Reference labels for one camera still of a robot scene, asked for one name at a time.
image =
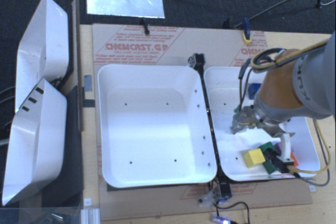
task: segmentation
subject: blue clamp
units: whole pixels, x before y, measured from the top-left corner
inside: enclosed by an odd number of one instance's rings
[[[244,43],[251,43],[251,27],[250,27],[250,22],[248,19],[245,17],[243,19],[243,27],[244,27],[244,32],[243,32],[243,41]]]

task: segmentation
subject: green block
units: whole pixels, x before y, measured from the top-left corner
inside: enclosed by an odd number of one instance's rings
[[[261,149],[262,152],[265,152],[265,150],[268,148],[272,148],[273,150],[275,150],[271,142],[261,145],[259,148]],[[264,166],[269,175],[276,171],[275,166],[270,161],[265,161],[262,165]]]

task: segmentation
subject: white container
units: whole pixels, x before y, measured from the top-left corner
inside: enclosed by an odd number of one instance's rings
[[[2,203],[38,193],[59,175],[67,100],[42,79],[15,114],[8,145]]]
[[[68,15],[53,0],[41,0],[17,51],[15,112],[41,78],[60,80],[68,64]]]
[[[253,168],[246,167],[243,155],[247,151],[256,149],[267,142],[275,144],[280,139],[272,138],[265,131],[257,128],[248,129],[242,133],[231,133],[230,126],[232,125],[234,109],[239,104],[239,70],[240,68],[235,67],[211,67],[204,74],[223,171],[235,181],[291,178],[290,174],[281,174],[277,171],[269,175],[262,165]],[[249,82],[262,83],[264,76],[265,73],[255,74],[252,72]],[[253,100],[249,100],[248,94],[246,94],[243,105],[251,104],[253,104]],[[284,123],[282,128],[287,132],[295,132],[295,135],[291,138],[291,144],[293,153],[299,163],[298,168],[318,170],[320,163],[306,119],[302,117],[292,118],[290,122]]]
[[[102,171],[127,188],[211,181],[217,172],[201,80],[190,67],[98,73]]]

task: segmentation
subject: black connector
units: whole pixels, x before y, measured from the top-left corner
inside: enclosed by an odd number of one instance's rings
[[[266,160],[270,161],[282,174],[290,173],[289,169],[287,168],[288,165],[294,165],[293,161],[284,162],[279,158],[280,153],[274,150],[273,148],[268,148],[264,151],[264,157]]]

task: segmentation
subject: black hole in bin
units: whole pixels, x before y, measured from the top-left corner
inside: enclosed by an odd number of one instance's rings
[[[35,91],[39,92],[40,94],[44,94],[44,90],[42,90],[41,88],[37,87],[35,89]]]
[[[32,97],[29,97],[28,100],[29,100],[30,102],[34,103],[34,104],[37,102],[37,100],[34,99],[34,98],[32,98]]]

